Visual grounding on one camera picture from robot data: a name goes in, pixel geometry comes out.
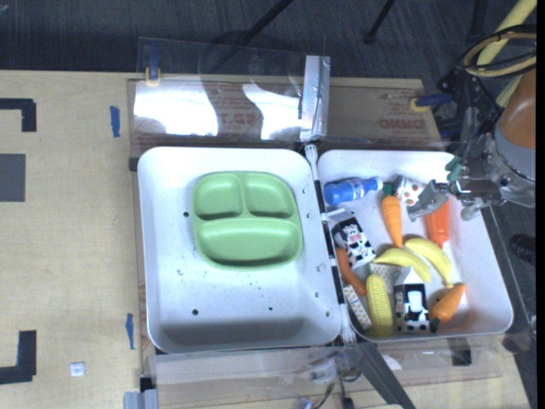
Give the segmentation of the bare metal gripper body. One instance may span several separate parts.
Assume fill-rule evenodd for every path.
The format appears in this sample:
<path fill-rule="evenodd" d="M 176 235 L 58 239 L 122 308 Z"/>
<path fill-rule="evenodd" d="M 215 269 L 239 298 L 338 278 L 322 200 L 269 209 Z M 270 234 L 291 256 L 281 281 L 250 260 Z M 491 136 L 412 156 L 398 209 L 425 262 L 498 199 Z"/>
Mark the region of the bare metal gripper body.
<path fill-rule="evenodd" d="M 536 150 L 500 132 L 475 136 L 448 163 L 450 192 L 469 207 L 536 204 Z"/>

